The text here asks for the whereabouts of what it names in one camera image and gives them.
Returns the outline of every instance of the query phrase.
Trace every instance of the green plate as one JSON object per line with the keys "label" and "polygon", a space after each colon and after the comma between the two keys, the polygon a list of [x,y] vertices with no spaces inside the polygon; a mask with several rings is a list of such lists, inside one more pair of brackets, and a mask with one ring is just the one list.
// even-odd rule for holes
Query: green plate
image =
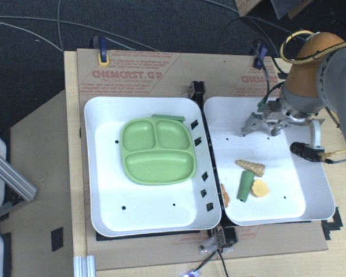
{"label": "green plate", "polygon": [[144,185],[184,182],[196,171],[195,151],[183,117],[153,115],[129,121],[122,129],[126,174]]}

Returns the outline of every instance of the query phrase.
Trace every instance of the black floor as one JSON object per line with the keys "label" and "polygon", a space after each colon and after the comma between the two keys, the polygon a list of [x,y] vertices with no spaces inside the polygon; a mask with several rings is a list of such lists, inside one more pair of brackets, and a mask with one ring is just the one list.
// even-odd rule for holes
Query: black floor
{"label": "black floor", "polygon": [[[0,16],[22,17],[0,18],[0,22],[30,30],[57,46],[0,24],[0,136],[64,89],[63,55],[58,49],[61,44],[56,24],[58,1],[0,0]],[[234,0],[212,1],[235,8]],[[250,20],[234,20],[238,16],[235,12],[200,0],[62,0],[60,14],[63,49],[71,51],[89,48],[93,35],[105,35],[124,45],[108,42],[109,49],[151,47],[180,53],[245,55],[253,40],[265,38]],[[346,40],[346,0],[314,0],[292,20],[287,16],[278,20],[270,0],[263,0],[249,16],[291,32],[299,28],[328,31]],[[256,22],[279,48],[288,34]]]}

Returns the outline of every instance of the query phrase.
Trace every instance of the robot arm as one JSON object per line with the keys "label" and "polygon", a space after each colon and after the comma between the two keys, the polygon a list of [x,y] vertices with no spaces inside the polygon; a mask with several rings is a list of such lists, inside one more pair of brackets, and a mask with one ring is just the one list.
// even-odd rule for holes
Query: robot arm
{"label": "robot arm", "polygon": [[245,136],[257,130],[262,123],[271,127],[275,136],[290,125],[309,125],[322,108],[331,109],[338,117],[346,140],[346,42],[327,32],[309,34],[296,59],[283,54],[284,45],[295,34],[289,36],[281,48],[283,60],[292,63],[286,81],[277,100],[259,106],[242,128]]}

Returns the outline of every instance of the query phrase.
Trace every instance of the green sink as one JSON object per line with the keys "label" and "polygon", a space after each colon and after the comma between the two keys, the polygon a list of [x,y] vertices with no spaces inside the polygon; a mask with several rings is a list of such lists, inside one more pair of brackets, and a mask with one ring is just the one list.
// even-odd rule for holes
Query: green sink
{"label": "green sink", "polygon": [[144,185],[184,182],[196,171],[195,152],[183,118],[158,116],[129,121],[121,153],[127,176]]}

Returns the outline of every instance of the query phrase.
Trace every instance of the green cylinder toy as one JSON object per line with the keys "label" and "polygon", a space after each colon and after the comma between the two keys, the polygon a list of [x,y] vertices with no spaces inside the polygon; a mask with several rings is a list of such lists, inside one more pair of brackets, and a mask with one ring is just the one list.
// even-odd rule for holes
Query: green cylinder toy
{"label": "green cylinder toy", "polygon": [[253,184],[255,174],[250,170],[242,172],[240,186],[237,193],[237,199],[246,202],[250,193],[251,185]]}

